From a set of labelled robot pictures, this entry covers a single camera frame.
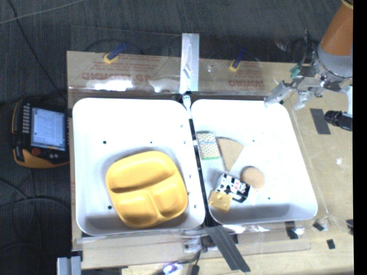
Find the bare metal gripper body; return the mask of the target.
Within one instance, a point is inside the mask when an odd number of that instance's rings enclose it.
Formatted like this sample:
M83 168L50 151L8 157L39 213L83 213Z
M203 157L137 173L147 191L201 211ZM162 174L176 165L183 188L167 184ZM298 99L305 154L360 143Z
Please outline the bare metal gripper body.
M324 90L340 92L343 84L353 78L353 76L340 76L314 65L296 65L290 72L292 88L299 94L311 94L316 97L320 97Z

